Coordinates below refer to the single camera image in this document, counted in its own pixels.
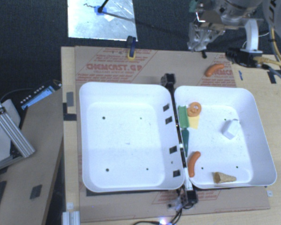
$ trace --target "aluminum foil sheet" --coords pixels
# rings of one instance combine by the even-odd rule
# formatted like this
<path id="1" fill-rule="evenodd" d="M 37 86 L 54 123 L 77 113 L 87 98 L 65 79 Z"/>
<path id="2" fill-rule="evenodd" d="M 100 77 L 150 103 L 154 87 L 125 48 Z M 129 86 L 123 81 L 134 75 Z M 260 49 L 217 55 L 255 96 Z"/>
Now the aluminum foil sheet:
<path id="1" fill-rule="evenodd" d="M 106 12 L 98 14 L 95 7 L 105 0 L 67 0 L 68 36 L 126 41 L 137 38 L 132 0 L 109 0 Z"/>

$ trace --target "white toy piece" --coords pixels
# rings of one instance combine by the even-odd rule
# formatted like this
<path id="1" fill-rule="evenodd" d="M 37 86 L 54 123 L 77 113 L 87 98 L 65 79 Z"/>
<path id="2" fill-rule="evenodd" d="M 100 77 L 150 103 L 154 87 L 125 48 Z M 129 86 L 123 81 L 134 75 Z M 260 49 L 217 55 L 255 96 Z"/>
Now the white toy piece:
<path id="1" fill-rule="evenodd" d="M 233 119 L 226 122 L 223 127 L 223 135 L 229 139 L 234 138 L 240 129 L 239 120 Z"/>

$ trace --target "white tray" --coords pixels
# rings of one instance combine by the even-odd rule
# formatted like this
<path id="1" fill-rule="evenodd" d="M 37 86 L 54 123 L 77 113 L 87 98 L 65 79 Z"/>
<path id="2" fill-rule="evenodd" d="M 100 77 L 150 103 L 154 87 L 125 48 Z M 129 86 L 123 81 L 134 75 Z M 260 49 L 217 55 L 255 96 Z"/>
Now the white tray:
<path id="1" fill-rule="evenodd" d="M 199 102 L 202 106 L 198 129 L 189 130 L 188 160 L 195 151 L 193 185 L 202 189 L 267 186 L 276 181 L 276 170 L 253 95 L 241 88 L 182 86 L 175 91 L 177 105 Z M 241 128 L 233 139 L 222 134 L 229 120 Z M 214 172 L 235 176 L 232 183 L 216 184 Z"/>
<path id="2" fill-rule="evenodd" d="M 80 89 L 82 178 L 94 192 L 176 189 L 184 182 L 170 93 L 159 85 Z"/>

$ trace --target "white wire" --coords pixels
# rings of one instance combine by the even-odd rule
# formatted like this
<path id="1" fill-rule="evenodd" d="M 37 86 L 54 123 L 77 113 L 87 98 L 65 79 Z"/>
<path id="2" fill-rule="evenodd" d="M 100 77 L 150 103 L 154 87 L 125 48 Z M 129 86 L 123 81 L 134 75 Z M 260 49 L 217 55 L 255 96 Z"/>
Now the white wire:
<path id="1" fill-rule="evenodd" d="M 270 33 L 270 32 L 267 32 L 267 33 L 265 33 L 265 34 L 259 35 L 258 37 L 266 36 L 266 35 L 268 35 L 269 33 Z"/>

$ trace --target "orange sausage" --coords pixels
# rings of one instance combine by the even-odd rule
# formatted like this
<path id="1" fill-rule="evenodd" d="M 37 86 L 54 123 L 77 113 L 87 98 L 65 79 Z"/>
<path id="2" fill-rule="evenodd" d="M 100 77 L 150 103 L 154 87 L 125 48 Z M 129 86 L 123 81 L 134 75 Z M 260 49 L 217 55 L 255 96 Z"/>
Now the orange sausage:
<path id="1" fill-rule="evenodd" d="M 207 69 L 207 71 L 205 72 L 205 76 L 210 77 L 216 70 L 223 69 L 224 67 L 225 65 L 222 63 L 214 64 Z"/>
<path id="2" fill-rule="evenodd" d="M 195 176 L 195 163 L 197 162 L 198 158 L 201 157 L 200 152 L 195 152 L 191 159 L 188 161 L 188 174 L 190 178 L 193 178 Z"/>

